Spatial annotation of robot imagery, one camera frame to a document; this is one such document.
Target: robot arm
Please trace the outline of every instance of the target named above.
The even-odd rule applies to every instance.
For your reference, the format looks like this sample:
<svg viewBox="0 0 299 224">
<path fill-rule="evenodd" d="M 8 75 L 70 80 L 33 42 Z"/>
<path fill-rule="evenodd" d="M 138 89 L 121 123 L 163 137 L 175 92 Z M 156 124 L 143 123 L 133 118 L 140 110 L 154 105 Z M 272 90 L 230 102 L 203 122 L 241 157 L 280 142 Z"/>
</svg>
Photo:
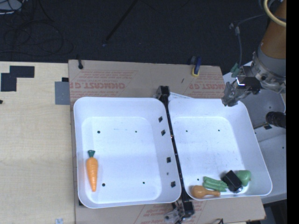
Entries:
<svg viewBox="0 0 299 224">
<path fill-rule="evenodd" d="M 249 94 L 258 94 L 261 89 L 285 93 L 286 76 L 286 0 L 273 15 L 264 0 L 264 9 L 271 21 L 257 50 L 253 54 L 251 66 L 242 66 L 233 83 L 226 83 L 225 106 L 234 106 Z"/>
</svg>

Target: white tray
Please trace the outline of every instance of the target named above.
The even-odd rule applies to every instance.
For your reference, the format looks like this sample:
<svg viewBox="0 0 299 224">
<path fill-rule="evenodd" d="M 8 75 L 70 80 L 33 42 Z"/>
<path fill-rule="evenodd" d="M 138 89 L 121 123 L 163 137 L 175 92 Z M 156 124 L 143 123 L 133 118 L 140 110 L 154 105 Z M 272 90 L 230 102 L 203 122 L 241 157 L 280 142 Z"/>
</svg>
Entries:
<svg viewBox="0 0 299 224">
<path fill-rule="evenodd" d="M 154 98 L 80 98 L 74 104 L 78 196 L 88 208 L 171 203 L 181 194 L 166 110 Z M 92 192 L 88 150 L 99 171 Z"/>
<path fill-rule="evenodd" d="M 251 181 L 235 194 L 227 189 L 220 197 L 264 196 L 272 182 L 265 165 L 246 106 L 224 106 L 220 99 L 176 98 L 169 112 L 184 185 L 188 195 L 203 177 L 217 180 L 233 170 L 251 171 Z"/>
</svg>

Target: dark floor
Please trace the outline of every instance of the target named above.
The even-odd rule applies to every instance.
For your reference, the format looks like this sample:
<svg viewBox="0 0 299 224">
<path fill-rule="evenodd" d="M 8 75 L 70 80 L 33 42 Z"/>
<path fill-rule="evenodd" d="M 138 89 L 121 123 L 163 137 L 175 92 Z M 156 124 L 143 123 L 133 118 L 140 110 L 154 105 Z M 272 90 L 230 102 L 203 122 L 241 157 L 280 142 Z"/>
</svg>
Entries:
<svg viewBox="0 0 299 224">
<path fill-rule="evenodd" d="M 220 66 L 226 74 L 240 50 L 230 23 L 263 14 L 259 0 L 19 0 L 21 11 L 0 10 L 0 60 L 66 63 L 85 60 Z M 252 59 L 267 18 L 240 25 L 242 61 Z"/>
</svg>

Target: orange carrot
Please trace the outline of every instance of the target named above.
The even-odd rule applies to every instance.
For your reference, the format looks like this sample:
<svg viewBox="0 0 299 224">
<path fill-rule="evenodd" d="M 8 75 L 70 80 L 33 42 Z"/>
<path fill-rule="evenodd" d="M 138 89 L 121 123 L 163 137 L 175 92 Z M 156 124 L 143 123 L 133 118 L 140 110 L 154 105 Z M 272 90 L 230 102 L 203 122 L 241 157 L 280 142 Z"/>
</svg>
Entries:
<svg viewBox="0 0 299 224">
<path fill-rule="evenodd" d="M 93 157 L 94 153 L 94 150 L 88 150 L 89 158 L 86 161 L 87 175 L 93 192 L 97 188 L 98 179 L 98 161 Z"/>
</svg>

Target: white wire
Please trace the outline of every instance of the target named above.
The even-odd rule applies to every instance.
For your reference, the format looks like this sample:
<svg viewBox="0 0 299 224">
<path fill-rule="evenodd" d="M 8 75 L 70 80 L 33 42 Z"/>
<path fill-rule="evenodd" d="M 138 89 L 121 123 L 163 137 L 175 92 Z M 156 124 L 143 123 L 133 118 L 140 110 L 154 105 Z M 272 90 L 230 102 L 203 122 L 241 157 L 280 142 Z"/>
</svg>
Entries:
<svg viewBox="0 0 299 224">
<path fill-rule="evenodd" d="M 276 16 L 274 16 L 272 14 L 272 12 L 269 10 L 268 8 L 268 0 L 264 0 L 263 1 L 263 7 L 264 7 L 264 10 L 266 12 L 266 14 L 271 18 L 272 21 L 274 21 L 275 23 L 277 23 L 278 25 L 280 26 L 283 26 L 283 27 L 286 27 L 286 22 L 284 21 L 281 21 L 280 19 L 278 19 Z"/>
</svg>

